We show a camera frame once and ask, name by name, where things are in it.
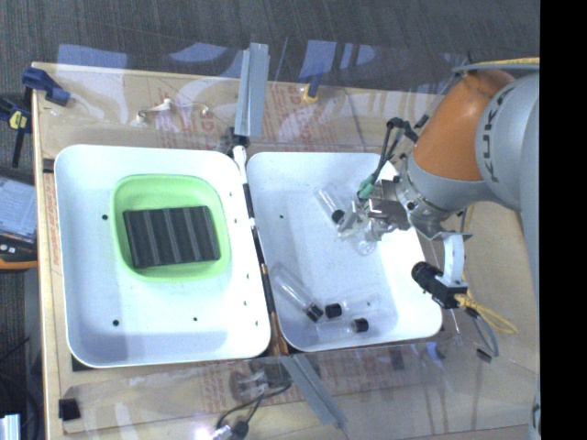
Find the clear plastic bottle, black cap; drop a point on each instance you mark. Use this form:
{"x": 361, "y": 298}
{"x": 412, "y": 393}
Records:
{"x": 361, "y": 325}
{"x": 293, "y": 291}
{"x": 330, "y": 200}
{"x": 334, "y": 310}

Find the black cylinder on white bracket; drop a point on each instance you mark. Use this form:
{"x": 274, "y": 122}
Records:
{"x": 451, "y": 273}

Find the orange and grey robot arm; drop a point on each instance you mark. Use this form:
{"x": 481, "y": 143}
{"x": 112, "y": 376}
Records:
{"x": 504, "y": 154}

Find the green bowl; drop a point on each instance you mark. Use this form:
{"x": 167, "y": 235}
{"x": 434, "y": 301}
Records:
{"x": 169, "y": 190}

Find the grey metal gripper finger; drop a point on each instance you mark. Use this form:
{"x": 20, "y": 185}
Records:
{"x": 352, "y": 220}
{"x": 377, "y": 232}

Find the thin black and white rod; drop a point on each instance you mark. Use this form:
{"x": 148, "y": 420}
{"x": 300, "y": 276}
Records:
{"x": 257, "y": 241}

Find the white plastic tray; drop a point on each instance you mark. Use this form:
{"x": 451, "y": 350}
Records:
{"x": 330, "y": 268}
{"x": 91, "y": 291}

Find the black ribbed slab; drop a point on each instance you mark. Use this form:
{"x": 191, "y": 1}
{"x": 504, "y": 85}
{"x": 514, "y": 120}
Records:
{"x": 170, "y": 236}

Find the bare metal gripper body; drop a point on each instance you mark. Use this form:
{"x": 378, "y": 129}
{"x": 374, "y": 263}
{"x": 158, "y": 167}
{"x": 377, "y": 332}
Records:
{"x": 390, "y": 211}

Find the brown cardboard board, red print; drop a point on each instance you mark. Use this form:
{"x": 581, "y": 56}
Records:
{"x": 137, "y": 103}

